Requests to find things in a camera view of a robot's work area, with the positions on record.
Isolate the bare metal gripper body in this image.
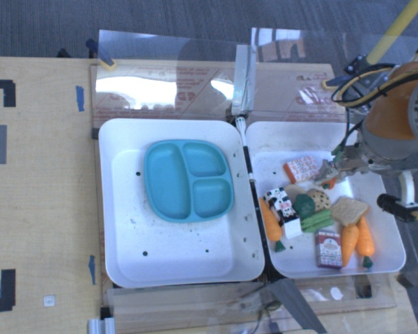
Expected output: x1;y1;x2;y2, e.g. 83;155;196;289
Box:
334;145;371;176

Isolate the orange and white packet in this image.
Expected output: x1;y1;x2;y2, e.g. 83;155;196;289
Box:
283;155;320;184

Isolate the chocolate chip biscuit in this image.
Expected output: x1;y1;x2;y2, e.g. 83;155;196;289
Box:
306;188;332;213

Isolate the white bread slice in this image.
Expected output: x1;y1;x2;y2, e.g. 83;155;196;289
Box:
330;196;371;228

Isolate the tan bread piece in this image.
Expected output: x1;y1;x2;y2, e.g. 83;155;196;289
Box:
284;183;308;202

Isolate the green beans bundle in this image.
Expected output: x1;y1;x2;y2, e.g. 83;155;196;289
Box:
300;208;336;234

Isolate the black and white cow carton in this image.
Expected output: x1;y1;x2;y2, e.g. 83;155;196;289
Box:
263;186;304;240

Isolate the red carton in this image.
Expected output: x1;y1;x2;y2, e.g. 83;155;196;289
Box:
314;230;343;269

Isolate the white plastic tray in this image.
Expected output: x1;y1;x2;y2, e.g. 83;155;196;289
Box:
245;120;407;280
98;118;266;289

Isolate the brown cardboard board red print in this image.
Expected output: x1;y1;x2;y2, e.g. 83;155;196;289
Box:
90;59;398;315

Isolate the blue divided plate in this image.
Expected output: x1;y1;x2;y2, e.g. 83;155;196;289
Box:
143;139;235;224

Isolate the black cylinder on white bracket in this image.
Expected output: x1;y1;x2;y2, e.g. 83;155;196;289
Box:
376;170;418;223

